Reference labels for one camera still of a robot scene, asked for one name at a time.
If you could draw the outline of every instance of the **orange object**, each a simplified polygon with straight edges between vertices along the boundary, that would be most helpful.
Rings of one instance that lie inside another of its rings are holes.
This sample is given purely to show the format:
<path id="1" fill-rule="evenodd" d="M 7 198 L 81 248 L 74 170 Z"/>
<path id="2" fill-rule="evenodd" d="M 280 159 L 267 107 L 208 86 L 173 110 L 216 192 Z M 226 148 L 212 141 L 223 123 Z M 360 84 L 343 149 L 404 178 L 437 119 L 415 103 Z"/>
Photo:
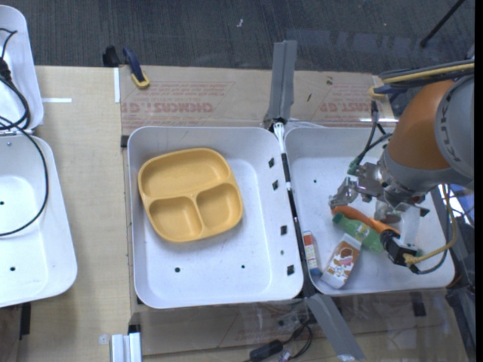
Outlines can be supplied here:
<path id="1" fill-rule="evenodd" d="M 332 214 L 335 214 L 337 212 L 341 212 L 348 219 L 362 221 L 364 224 L 370 226 L 374 231 L 376 231 L 379 234 L 382 231 L 385 231 L 386 229 L 391 229 L 399 235 L 399 232 L 397 229 L 394 229 L 392 226 L 387 225 L 382 221 L 373 219 L 372 217 L 367 217 L 362 212 L 355 209 L 354 207 L 350 207 L 349 205 L 341 205 L 341 206 L 334 207 L 332 209 Z"/>

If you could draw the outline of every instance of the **plastic bottle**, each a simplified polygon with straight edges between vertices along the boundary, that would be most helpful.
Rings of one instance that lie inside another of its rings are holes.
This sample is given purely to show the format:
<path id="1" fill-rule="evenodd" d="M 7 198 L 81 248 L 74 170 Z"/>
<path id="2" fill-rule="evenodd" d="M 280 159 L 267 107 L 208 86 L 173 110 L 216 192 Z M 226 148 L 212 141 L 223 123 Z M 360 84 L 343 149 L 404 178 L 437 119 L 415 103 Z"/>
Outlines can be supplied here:
<path id="1" fill-rule="evenodd" d="M 359 240 L 363 247 L 374 253 L 383 251 L 379 235 L 369 225 L 358 220 L 348 219 L 341 212 L 336 213 L 332 221 L 344 228 L 344 231 L 353 238 Z"/>

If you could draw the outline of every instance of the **yellow divided tray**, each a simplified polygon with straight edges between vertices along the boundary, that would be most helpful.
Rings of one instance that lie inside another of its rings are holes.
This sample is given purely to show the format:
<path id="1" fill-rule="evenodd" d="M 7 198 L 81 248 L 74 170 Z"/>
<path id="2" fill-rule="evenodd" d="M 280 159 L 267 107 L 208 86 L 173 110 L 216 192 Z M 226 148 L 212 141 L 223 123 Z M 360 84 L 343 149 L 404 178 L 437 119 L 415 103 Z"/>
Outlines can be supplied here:
<path id="1" fill-rule="evenodd" d="M 151 158 L 140 168 L 137 181 L 152 227 L 168 241 L 218 235 L 242 218 L 242 196 L 233 172 L 213 149 Z"/>

